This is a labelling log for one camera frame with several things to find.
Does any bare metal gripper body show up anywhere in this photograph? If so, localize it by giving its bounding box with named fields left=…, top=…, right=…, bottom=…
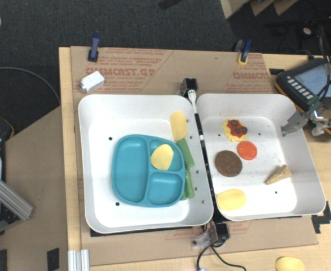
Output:
left=306, top=97, right=331, bottom=127

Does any white plastic tray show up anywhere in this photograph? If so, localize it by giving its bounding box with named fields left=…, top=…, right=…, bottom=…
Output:
left=195, top=93, right=326, bottom=222
left=77, top=94, right=214, bottom=234

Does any orange round slice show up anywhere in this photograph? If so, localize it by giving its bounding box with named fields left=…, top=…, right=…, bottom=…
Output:
left=236, top=140, right=258, bottom=161

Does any tan bread wedge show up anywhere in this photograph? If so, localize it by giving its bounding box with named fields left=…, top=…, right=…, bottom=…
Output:
left=264, top=164, right=293, bottom=186

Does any yellow and red pizza slice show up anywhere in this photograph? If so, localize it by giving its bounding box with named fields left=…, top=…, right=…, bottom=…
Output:
left=222, top=119, right=249, bottom=143

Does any brown round biscuit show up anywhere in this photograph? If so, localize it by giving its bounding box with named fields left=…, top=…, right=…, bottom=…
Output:
left=214, top=150, right=243, bottom=178

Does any thin black and white rod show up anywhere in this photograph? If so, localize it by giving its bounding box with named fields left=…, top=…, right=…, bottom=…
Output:
left=188, top=90, right=220, bottom=223

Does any yellow potato chip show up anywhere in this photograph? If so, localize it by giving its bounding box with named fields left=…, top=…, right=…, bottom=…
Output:
left=216, top=188, right=248, bottom=212
left=169, top=111, right=188, bottom=142
left=275, top=256, right=306, bottom=271
left=149, top=143, right=175, bottom=171

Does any green bean pod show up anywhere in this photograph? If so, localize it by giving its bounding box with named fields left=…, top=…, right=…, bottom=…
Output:
left=180, top=169, right=196, bottom=201
left=176, top=138, right=196, bottom=169

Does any brown cardboard board red print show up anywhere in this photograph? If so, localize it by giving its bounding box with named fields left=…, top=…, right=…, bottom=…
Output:
left=70, top=46, right=327, bottom=266

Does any blue divided plate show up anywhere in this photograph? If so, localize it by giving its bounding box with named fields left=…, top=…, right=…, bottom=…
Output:
left=111, top=134, right=187, bottom=208

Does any white rectangular block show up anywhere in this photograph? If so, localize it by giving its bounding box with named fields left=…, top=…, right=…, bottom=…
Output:
left=77, top=70, right=106, bottom=94

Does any black block with thin wires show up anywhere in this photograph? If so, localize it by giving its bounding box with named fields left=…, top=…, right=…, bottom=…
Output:
left=215, top=222, right=231, bottom=241
left=181, top=77, right=199, bottom=96

